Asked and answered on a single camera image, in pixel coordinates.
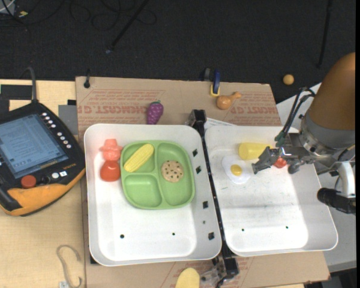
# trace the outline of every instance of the black fabric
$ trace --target black fabric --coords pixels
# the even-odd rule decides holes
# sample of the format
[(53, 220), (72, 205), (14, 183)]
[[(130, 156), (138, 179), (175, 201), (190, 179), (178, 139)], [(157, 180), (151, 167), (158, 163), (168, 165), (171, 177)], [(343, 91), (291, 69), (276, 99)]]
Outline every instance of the black fabric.
[[(16, 79), (28, 66), (38, 80), (74, 80), (87, 69), (199, 80), (217, 68), (224, 82), (269, 83), (278, 103), (320, 83), (355, 51), (356, 0), (332, 1), (320, 68), (328, 0), (149, 0), (110, 53), (144, 0), (62, 1), (17, 0), (15, 18), (0, 14), (0, 79)], [(293, 85), (283, 83), (287, 73)]]

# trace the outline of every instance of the black pole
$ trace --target black pole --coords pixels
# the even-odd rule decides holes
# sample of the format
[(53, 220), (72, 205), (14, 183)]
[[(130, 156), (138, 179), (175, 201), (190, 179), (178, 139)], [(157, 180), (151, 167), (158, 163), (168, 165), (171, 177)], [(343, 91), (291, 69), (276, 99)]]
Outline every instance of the black pole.
[(138, 15), (140, 14), (140, 12), (143, 10), (143, 8), (147, 5), (147, 3), (149, 2), (149, 0), (144, 0), (143, 3), (139, 6), (139, 8), (136, 10), (136, 12), (133, 14), (133, 16), (131, 17), (131, 19), (128, 21), (128, 23), (125, 25), (125, 27), (121, 30), (121, 32), (119, 33), (119, 35), (116, 37), (116, 39), (112, 42), (110, 48), (106, 51), (106, 53), (110, 53), (115, 49), (115, 46), (117, 44), (117, 42), (120, 40), (120, 38), (122, 38), (122, 36), (124, 35), (124, 33), (128, 30), (128, 28), (130, 27), (130, 25), (132, 25), (132, 23), (134, 22), (134, 20), (138, 17)]
[(319, 63), (317, 63), (318, 68), (320, 68), (323, 64), (323, 56), (324, 56), (324, 51), (325, 51), (325, 46), (326, 46), (326, 37), (328, 34), (329, 19), (331, 17), (331, 11), (332, 11), (332, 2), (333, 2), (333, 0), (328, 0), (328, 5), (326, 7), (324, 35), (323, 35), (322, 49), (320, 51)]

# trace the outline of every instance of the toy ketchup bottle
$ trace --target toy ketchup bottle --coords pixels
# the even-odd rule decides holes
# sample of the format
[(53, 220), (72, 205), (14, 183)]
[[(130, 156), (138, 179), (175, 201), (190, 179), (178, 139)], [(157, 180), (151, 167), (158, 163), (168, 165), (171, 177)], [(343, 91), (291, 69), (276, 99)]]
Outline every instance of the toy ketchup bottle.
[(122, 147), (118, 145), (116, 139), (107, 139), (104, 146), (100, 148), (105, 160), (100, 169), (100, 177), (104, 181), (116, 181), (120, 178), (120, 165), (118, 160), (121, 156)]

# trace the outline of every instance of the white tray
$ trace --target white tray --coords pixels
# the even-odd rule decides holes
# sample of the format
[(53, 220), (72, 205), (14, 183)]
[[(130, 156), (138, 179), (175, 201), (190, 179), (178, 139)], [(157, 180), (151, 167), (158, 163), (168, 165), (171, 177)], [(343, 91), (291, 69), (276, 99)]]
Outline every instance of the white tray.
[(275, 147), (274, 137), (280, 130), (213, 126), (205, 134), (227, 245), (239, 256), (331, 250), (337, 244), (329, 208), (316, 197), (321, 186), (313, 164), (301, 166), (292, 175), (287, 167), (272, 166), (242, 185), (225, 174), (221, 161), (238, 155), (240, 143)]
[[(125, 146), (139, 140), (169, 140), (187, 152), (196, 193), (188, 205), (147, 210), (132, 206), (121, 180), (104, 182), (99, 148), (106, 139)], [(203, 260), (217, 256), (221, 236), (198, 132), (184, 125), (95, 124), (84, 135), (88, 188), (89, 248), (101, 265)]]

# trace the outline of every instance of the toy fried egg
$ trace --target toy fried egg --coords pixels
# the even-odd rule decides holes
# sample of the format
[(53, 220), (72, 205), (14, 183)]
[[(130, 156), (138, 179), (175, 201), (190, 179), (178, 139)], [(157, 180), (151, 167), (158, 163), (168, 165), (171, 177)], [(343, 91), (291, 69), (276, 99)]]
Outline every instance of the toy fried egg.
[(251, 163), (238, 155), (228, 155), (221, 161), (225, 174), (235, 184), (244, 184), (253, 175)]

